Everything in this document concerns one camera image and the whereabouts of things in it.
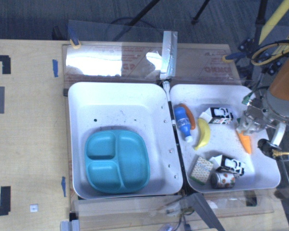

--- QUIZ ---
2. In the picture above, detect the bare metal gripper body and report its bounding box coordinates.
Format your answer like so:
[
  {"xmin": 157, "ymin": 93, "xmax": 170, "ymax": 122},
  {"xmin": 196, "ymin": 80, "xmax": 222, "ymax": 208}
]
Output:
[{"xmin": 240, "ymin": 97, "xmax": 275, "ymax": 132}]

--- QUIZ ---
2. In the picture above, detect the orange carrot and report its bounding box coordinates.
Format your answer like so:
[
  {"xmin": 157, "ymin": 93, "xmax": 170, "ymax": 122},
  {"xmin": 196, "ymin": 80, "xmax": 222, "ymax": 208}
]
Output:
[{"xmin": 236, "ymin": 118, "xmax": 252, "ymax": 155}]

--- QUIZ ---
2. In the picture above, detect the white plastic tray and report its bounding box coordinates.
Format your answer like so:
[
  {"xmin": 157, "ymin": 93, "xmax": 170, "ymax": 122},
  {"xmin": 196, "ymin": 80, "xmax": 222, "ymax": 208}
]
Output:
[
  {"xmin": 67, "ymin": 81, "xmax": 184, "ymax": 200},
  {"xmin": 170, "ymin": 84, "xmax": 281, "ymax": 193}
]

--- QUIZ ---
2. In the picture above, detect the black and white milk carton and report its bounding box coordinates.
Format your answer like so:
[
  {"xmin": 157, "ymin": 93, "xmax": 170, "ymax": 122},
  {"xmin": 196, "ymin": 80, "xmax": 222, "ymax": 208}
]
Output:
[
  {"xmin": 198, "ymin": 107, "xmax": 235, "ymax": 125},
  {"xmin": 209, "ymin": 154, "xmax": 246, "ymax": 177}
]

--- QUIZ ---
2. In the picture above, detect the yellow banana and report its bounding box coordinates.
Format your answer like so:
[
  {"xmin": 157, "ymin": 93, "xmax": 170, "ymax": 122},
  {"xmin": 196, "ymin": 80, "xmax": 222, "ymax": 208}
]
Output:
[{"xmin": 194, "ymin": 117, "xmax": 211, "ymax": 151}]

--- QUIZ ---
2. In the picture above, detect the orange sausage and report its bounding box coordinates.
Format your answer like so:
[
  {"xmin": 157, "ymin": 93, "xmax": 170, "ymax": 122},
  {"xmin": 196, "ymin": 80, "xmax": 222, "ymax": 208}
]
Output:
[{"xmin": 178, "ymin": 103, "xmax": 197, "ymax": 130}]

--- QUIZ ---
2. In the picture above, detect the small can with orange print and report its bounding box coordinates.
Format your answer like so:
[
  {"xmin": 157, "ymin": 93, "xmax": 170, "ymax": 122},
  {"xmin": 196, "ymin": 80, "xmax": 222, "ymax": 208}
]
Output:
[{"xmin": 210, "ymin": 171, "xmax": 236, "ymax": 190}]

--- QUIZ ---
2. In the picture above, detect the blue plastic bottle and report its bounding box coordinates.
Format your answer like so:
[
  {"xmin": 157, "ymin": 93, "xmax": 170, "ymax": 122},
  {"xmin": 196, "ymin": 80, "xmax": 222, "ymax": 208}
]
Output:
[{"xmin": 173, "ymin": 106, "xmax": 194, "ymax": 143}]

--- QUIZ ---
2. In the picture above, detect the green and orange patterned carton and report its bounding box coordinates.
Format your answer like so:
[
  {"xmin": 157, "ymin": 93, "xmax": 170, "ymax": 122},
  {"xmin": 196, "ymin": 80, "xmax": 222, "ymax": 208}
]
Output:
[{"xmin": 189, "ymin": 155, "xmax": 214, "ymax": 186}]

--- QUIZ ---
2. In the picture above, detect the blue divided plate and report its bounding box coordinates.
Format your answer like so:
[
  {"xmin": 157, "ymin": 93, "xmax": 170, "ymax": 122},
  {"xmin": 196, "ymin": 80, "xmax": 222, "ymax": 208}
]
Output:
[{"xmin": 84, "ymin": 129, "xmax": 151, "ymax": 194}]

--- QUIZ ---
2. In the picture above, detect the black cylinder on white bracket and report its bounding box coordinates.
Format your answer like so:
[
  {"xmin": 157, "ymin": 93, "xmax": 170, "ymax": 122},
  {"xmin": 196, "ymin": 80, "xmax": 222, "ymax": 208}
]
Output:
[{"xmin": 257, "ymin": 121, "xmax": 287, "ymax": 159}]

